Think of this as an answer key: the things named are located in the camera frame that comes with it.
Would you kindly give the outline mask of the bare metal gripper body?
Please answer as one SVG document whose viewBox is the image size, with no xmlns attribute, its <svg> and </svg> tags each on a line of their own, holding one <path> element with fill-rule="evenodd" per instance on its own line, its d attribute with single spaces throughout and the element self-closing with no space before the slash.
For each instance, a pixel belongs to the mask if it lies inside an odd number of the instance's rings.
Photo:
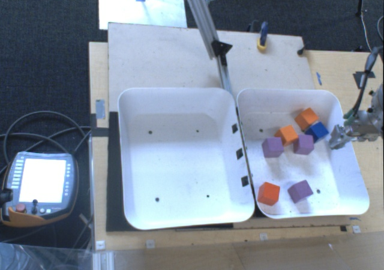
<svg viewBox="0 0 384 270">
<path fill-rule="evenodd" d="M 353 112 L 351 109 L 344 116 L 344 130 L 351 141 L 376 141 L 383 138 L 383 84 L 376 91 L 371 91 L 371 105 L 367 110 Z"/>
</svg>

